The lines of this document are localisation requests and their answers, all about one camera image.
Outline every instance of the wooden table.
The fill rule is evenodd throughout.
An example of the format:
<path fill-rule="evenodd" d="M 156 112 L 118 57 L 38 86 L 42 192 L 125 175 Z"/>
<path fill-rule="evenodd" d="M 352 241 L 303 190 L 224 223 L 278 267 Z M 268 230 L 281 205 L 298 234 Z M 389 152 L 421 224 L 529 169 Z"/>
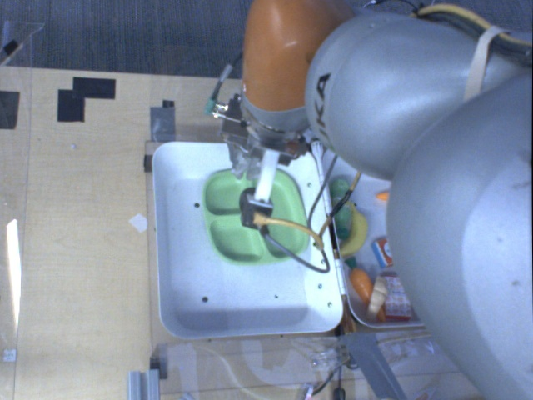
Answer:
<path fill-rule="evenodd" d="M 2 179 L 10 191 L 20 192 L 12 200 L 20 206 L 26 203 L 17 360 L 4 367 L 11 375 L 7 385 L 16 366 L 17 400 L 126 398 L 128 372 L 147 370 L 152 354 L 148 235 L 129 222 L 138 214 L 147 215 L 143 158 L 150 140 L 150 107 L 160 107 L 163 100 L 175 102 L 178 140 L 217 141 L 218 123 L 202 114 L 216 80 L 2 70 L 26 78 L 32 92 L 21 93 L 21 103 L 31 108 L 31 125 L 21 113 L 17 129 L 0 131 L 3 150 L 20 148 L 4 164 L 11 165 L 12 172 L 13 165 L 19 165 L 20 173 L 27 165 L 25 193 L 25 176 Z M 58 122 L 58 90 L 72 89 L 74 77 L 115 79 L 116 96 L 86 99 L 85 122 Z M 221 98 L 237 90 L 238 82 L 228 81 Z M 24 142 L 28 134 L 29 148 Z M 460 373 L 443 368 L 438 378 L 451 387 L 446 398 L 476 398 L 476 390 Z M 201 369 L 195 371 L 198 381 L 209 378 L 200 375 Z M 196 400 L 296 396 L 298 384 L 247 384 L 244 374 L 236 386 L 250 388 L 199 387 L 192 395 Z M 357 398 L 373 398 L 360 372 L 346 377 L 348 398 L 354 390 Z M 409 392 L 435 378 L 436 372 L 423 371 L 405 372 L 399 379 Z M 11 388 L 3 389 L 0 398 L 2 393 L 11 398 Z M 318 398 L 330 395 L 331 390 L 325 390 Z"/>

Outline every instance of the clear plastic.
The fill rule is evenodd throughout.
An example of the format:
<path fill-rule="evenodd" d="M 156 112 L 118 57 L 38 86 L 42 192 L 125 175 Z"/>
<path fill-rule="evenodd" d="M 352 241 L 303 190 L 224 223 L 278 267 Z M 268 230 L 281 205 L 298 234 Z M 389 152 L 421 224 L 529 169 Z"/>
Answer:
<path fill-rule="evenodd" d="M 33 36 L 42 27 L 42 24 L 18 22 L 0 24 L 0 398 L 6 399 L 14 395 L 17 365 L 32 118 Z"/>

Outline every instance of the green plate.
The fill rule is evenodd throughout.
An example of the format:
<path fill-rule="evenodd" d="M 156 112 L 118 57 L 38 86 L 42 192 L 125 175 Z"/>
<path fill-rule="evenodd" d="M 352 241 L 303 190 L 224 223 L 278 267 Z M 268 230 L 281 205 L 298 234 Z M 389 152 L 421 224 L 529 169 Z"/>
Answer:
<path fill-rule="evenodd" d="M 258 230 L 241 225 L 239 197 L 257 181 L 245 177 L 237 179 L 230 170 L 213 173 L 203 188 L 203 209 L 207 232 L 212 246 L 230 263 L 278 263 L 288 258 L 276 247 L 268 244 Z M 288 219 L 306 225 L 306 213 L 300 191 L 294 180 L 281 170 L 276 171 L 271 201 L 272 217 Z M 295 254 L 307 249 L 309 236 L 294 228 L 269 226 L 272 237 Z"/>

